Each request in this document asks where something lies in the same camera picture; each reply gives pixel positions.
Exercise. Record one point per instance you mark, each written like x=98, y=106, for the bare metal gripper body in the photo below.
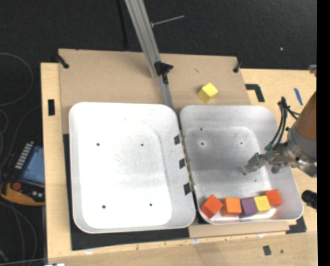
x=289, y=156

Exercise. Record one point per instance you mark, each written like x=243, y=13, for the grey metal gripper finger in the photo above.
x=253, y=163
x=276, y=168

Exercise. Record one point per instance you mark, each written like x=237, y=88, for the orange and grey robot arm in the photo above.
x=306, y=126

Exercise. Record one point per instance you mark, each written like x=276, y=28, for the white plastic tray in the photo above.
x=226, y=159
x=126, y=170

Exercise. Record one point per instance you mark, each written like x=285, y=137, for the red cube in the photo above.
x=211, y=206
x=273, y=197

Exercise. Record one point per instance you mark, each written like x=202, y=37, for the yellow cube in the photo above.
x=262, y=203
x=208, y=92

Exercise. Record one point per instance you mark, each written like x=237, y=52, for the purple cube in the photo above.
x=248, y=206

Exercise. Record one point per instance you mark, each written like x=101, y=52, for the orange cube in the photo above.
x=232, y=205

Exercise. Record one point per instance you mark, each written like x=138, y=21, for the brown cardboard board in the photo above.
x=120, y=76

